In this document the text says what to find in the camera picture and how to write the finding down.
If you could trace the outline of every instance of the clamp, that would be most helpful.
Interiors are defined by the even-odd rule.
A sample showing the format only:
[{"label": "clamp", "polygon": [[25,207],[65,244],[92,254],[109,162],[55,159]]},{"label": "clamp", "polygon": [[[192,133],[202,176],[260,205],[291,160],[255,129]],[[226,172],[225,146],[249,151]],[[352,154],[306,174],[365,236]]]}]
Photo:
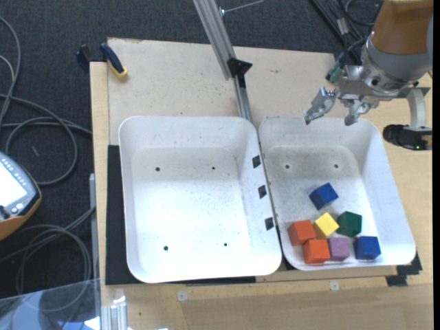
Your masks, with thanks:
[{"label": "clamp", "polygon": [[[116,53],[106,43],[101,43],[99,49],[102,52],[102,55],[104,56],[104,60],[110,62],[109,65],[110,70],[118,78],[125,77],[127,74],[127,69],[120,62]],[[90,59],[89,47],[87,47],[87,44],[81,45],[79,50],[76,52],[76,61],[78,62],[78,64],[86,74],[90,72],[89,64],[91,62],[91,59]]]}]

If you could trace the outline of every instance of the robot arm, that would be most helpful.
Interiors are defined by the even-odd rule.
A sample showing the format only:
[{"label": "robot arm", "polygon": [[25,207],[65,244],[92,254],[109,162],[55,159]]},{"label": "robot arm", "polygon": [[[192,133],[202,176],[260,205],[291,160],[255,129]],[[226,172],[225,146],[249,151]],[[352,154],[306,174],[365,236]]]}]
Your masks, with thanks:
[{"label": "robot arm", "polygon": [[432,70],[433,11],[434,0],[384,0],[364,44],[362,64],[340,69],[334,91],[319,90],[305,122],[328,113],[336,99],[349,109],[344,120],[349,126],[380,101],[407,98],[411,125],[387,128],[384,138],[409,149],[431,149],[432,130],[424,127],[424,95],[429,89],[415,85]]}]

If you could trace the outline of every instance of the metal bracket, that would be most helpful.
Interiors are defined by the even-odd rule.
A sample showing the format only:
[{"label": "metal bracket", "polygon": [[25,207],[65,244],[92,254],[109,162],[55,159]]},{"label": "metal bracket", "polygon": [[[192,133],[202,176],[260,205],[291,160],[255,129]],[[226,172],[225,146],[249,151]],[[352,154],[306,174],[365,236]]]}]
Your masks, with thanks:
[{"label": "metal bracket", "polygon": [[241,88],[246,88],[245,73],[252,67],[251,63],[230,58],[228,60],[228,67],[232,77],[239,77],[239,84]]},{"label": "metal bracket", "polygon": [[219,12],[219,6],[215,0],[192,0],[199,14],[200,21],[203,24],[206,34],[215,56],[219,61],[221,71],[226,79],[231,77],[227,61],[231,57],[235,57],[229,35],[223,23]]},{"label": "metal bracket", "polygon": [[420,89],[412,89],[406,96],[410,105],[411,128],[425,127],[426,125],[426,105],[424,94]]},{"label": "metal bracket", "polygon": [[128,329],[127,304],[114,304],[101,307],[102,330],[127,330]]},{"label": "metal bracket", "polygon": [[98,219],[96,217],[96,181],[95,174],[89,177],[90,189],[90,208],[95,208],[91,215],[91,250],[93,257],[93,278],[99,278],[99,258],[98,258]]}]

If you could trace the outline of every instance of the clear plastic sheet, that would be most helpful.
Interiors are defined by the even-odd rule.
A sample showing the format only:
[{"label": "clear plastic sheet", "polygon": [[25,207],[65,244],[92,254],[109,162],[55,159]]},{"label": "clear plastic sheet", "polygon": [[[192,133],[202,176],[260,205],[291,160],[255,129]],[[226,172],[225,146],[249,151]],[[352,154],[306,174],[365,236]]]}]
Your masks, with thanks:
[{"label": "clear plastic sheet", "polygon": [[99,330],[99,280],[0,300],[0,330]]}]

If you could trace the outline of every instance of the black cable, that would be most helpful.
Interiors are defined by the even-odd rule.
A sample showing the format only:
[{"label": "black cable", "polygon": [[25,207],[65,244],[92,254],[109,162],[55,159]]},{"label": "black cable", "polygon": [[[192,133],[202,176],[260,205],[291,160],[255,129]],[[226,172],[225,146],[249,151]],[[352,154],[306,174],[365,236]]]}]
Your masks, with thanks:
[{"label": "black cable", "polygon": [[[0,98],[5,98],[6,95],[4,94],[0,94]],[[11,101],[16,102],[20,105],[25,105],[28,106],[32,109],[36,109],[36,110],[42,110],[42,109],[46,109],[45,107],[42,107],[41,105],[36,104],[35,102],[31,102],[29,100],[26,99],[21,99],[21,98],[17,98],[17,97],[11,97]],[[46,117],[46,118],[40,118],[42,121],[50,121],[53,120],[53,118],[50,117]],[[79,124],[76,124],[72,121],[66,120],[66,119],[61,119],[69,128],[71,129],[75,129],[77,131],[83,132],[84,134],[87,134],[89,136],[92,136],[92,132],[89,129],[86,129],[85,127],[80,126]],[[7,124],[2,124],[3,128],[10,128],[10,127],[17,127],[19,126],[21,123],[7,123]],[[37,122],[37,123],[32,123],[32,124],[28,124],[28,126],[56,126],[56,127],[60,127],[62,126],[59,122]]]},{"label": "black cable", "polygon": [[[80,224],[82,224],[84,221],[86,221],[93,214],[94,211],[95,211],[95,207],[90,208],[83,215],[81,215],[79,218],[77,218],[77,220],[75,220],[72,223],[70,223],[64,229],[70,231],[70,230],[73,230],[74,228],[77,228]],[[20,229],[17,232],[25,232],[25,231],[28,231],[28,229],[30,229],[30,228],[22,228],[22,229]],[[23,247],[23,248],[21,248],[19,250],[16,250],[16,251],[12,252],[12,253],[9,253],[7,256],[4,256],[3,258],[0,258],[0,264],[2,264],[2,262],[4,262],[4,261],[8,260],[9,258],[12,258],[13,256],[16,256],[17,254],[20,254],[20,253],[22,253],[22,252],[24,252],[24,251],[26,251],[26,250],[28,250],[30,248],[36,247],[36,246],[38,246],[38,245],[40,245],[42,243],[46,243],[46,242],[49,243],[49,242],[57,239],[58,237],[60,237],[60,236],[56,236],[56,235],[49,236],[49,237],[46,237],[43,240],[40,240],[40,241],[37,241],[37,242],[33,243],[32,245],[28,245],[27,247]]]},{"label": "black cable", "polygon": [[[327,25],[330,27],[330,29],[333,32],[333,34],[335,35],[335,37],[338,38],[339,42],[341,42],[342,47],[344,47],[345,46],[345,38],[341,35],[338,25],[336,25],[336,23],[333,22],[333,19],[331,18],[329,13],[321,5],[319,0],[309,0],[309,1],[312,4],[312,6],[317,10],[318,14],[324,19],[324,22],[326,22]],[[357,64],[361,63],[360,56],[358,54],[356,54],[353,51],[353,49],[351,49],[348,54],[351,56],[353,61],[355,61],[355,63],[357,63]]]},{"label": "black cable", "polygon": [[[34,118],[33,120],[35,120],[36,122],[34,123],[29,123],[27,124],[27,126],[29,127],[61,127],[61,124],[57,123],[57,122],[50,122],[53,119],[52,118],[44,118],[44,117],[40,117],[40,118]],[[84,127],[79,126],[78,124],[75,124],[69,120],[65,120],[65,119],[61,119],[66,126],[68,126],[70,129],[76,130],[78,132],[82,132],[88,136],[92,136],[92,132],[88,129],[85,129]],[[20,123],[7,123],[7,124],[2,124],[2,127],[4,129],[8,129],[8,128],[16,128],[18,126],[21,126],[22,122]]]},{"label": "black cable", "polygon": [[14,91],[15,85],[16,85],[17,80],[19,78],[20,66],[21,66],[21,46],[20,46],[19,38],[18,38],[17,33],[15,32],[14,28],[1,16],[0,16],[0,22],[2,22],[9,29],[9,31],[11,31],[11,33],[14,37],[15,43],[16,43],[16,48],[17,48],[17,63],[16,63],[16,69],[14,72],[14,77],[12,79],[12,84],[10,85],[9,91],[5,97],[5,102],[4,102],[4,104],[1,108],[1,112],[0,112],[0,139],[1,139],[1,124],[3,123],[3,119],[6,115],[6,112],[8,111],[9,104],[10,104],[11,97],[12,97],[12,93]]},{"label": "black cable", "polygon": [[[338,5],[337,2],[335,2],[333,0],[326,0],[326,2],[327,2],[327,5],[329,6],[329,8],[331,8],[331,10],[333,10],[333,14],[334,14],[336,19],[341,19],[341,18],[344,17],[344,11],[342,11],[340,9],[340,6]],[[348,20],[347,23],[350,26],[349,33],[353,36],[354,39],[358,40],[358,39],[363,38],[361,33],[354,26],[354,24],[352,24],[352,22],[350,20]]]},{"label": "black cable", "polygon": [[344,15],[344,17],[346,17],[349,21],[356,23],[358,25],[362,25],[364,27],[373,27],[374,23],[365,23],[362,21],[358,21],[357,19],[355,19],[354,17],[352,17],[348,12],[345,11],[344,9],[344,3],[342,2],[342,0],[336,0],[338,2],[338,5]]},{"label": "black cable", "polygon": [[349,40],[347,38],[347,34],[344,34],[344,50],[343,50],[343,56],[341,58],[341,65],[340,68],[344,68],[347,64],[347,56],[349,55]]},{"label": "black cable", "polygon": [[24,251],[23,259],[21,261],[19,271],[18,271],[18,273],[16,275],[16,290],[17,290],[17,292],[19,294],[23,293],[24,276],[25,276],[25,264],[27,263],[27,261],[30,259],[31,256],[33,256],[36,252],[38,252],[39,249],[41,249],[42,247],[47,245],[51,240],[49,240],[49,241],[42,240],[41,243],[39,243],[38,245],[35,245],[36,241],[40,237],[42,237],[43,235],[49,234],[49,233],[56,233],[55,238],[58,238],[62,234],[65,234],[68,237],[72,238],[78,244],[78,246],[80,247],[81,253],[82,253],[83,261],[84,261],[84,277],[83,277],[83,280],[87,281],[87,280],[90,279],[90,277],[91,277],[91,258],[90,258],[90,254],[89,254],[89,251],[87,250],[87,248],[85,247],[85,244],[79,239],[79,237],[77,237],[76,235],[72,234],[68,230],[66,230],[64,228],[60,228],[59,226],[56,226],[56,225],[45,224],[45,225],[32,226],[31,228],[47,228],[48,230],[45,230],[45,231],[41,232],[40,234],[36,235],[29,242],[29,246],[30,247],[26,248],[26,250]]},{"label": "black cable", "polygon": [[[8,97],[8,96],[5,96],[4,94],[0,94],[0,98],[7,98],[7,97]],[[22,102],[22,103],[24,103],[24,104],[29,104],[29,102],[23,101],[22,99],[18,99],[18,98],[12,97],[12,96],[9,97],[9,99],[11,99],[11,100],[13,99],[13,100],[16,100],[16,101]],[[59,118],[57,115],[55,115],[55,113],[51,112],[49,109],[46,109],[45,107],[42,107],[41,105],[38,105],[38,104],[36,104],[36,103],[32,103],[32,106],[33,106],[35,109],[38,109],[39,111],[42,111],[43,113],[46,113],[46,114],[48,114],[49,116],[51,116],[53,119],[55,119],[55,120],[56,120],[56,121],[57,121],[57,122],[58,122],[58,123],[64,128],[64,130],[66,130],[67,134],[69,135],[69,137],[70,137],[70,139],[71,139],[71,141],[72,141],[73,147],[74,147],[74,157],[73,157],[73,159],[72,159],[72,161],[71,161],[71,165],[70,165],[70,167],[67,169],[67,171],[66,171],[63,175],[61,175],[60,177],[58,177],[58,178],[56,178],[56,179],[53,179],[53,180],[51,180],[51,181],[37,182],[37,184],[38,184],[39,186],[51,186],[51,185],[54,185],[54,184],[57,184],[57,183],[63,181],[63,180],[64,180],[65,178],[67,178],[67,177],[72,173],[72,171],[75,169],[76,163],[77,163],[77,161],[78,161],[78,145],[76,144],[76,140],[75,140],[74,134],[72,133],[72,131],[70,130],[70,128],[65,124],[65,122],[64,122],[61,118]],[[33,123],[33,122],[35,122],[35,119],[27,120],[27,121],[21,123],[19,126],[17,126],[17,127],[12,131],[12,133],[10,134],[10,136],[9,136],[7,142],[6,142],[6,148],[5,148],[5,154],[6,154],[6,155],[8,155],[8,153],[9,153],[10,143],[11,143],[11,141],[13,140],[14,136],[17,134],[17,132],[18,132],[20,129],[22,129],[23,127],[25,127],[25,126],[27,126],[27,125]]]},{"label": "black cable", "polygon": [[362,38],[362,39],[359,39],[358,41],[354,42],[348,48],[348,52],[350,52],[355,47],[358,47],[358,46],[361,46],[361,45],[365,44],[366,40],[367,40],[367,38]]},{"label": "black cable", "polygon": [[[348,1],[345,3],[344,10],[345,10],[345,12],[346,12],[347,14],[349,13],[349,7],[350,7],[350,5],[351,5],[353,2],[356,2],[356,1],[363,1],[363,0],[348,0]],[[375,16],[374,16],[374,18],[373,18],[373,21],[376,20],[377,15],[379,14],[379,11],[380,11],[380,6],[379,6],[379,8],[376,9],[376,12],[375,12]],[[354,26],[354,24],[352,24],[351,21],[349,21],[349,24],[350,24],[351,28],[357,32],[357,36],[358,36],[359,39],[362,39],[362,38],[366,37],[366,35],[362,36],[362,35],[357,31],[356,27]]]}]

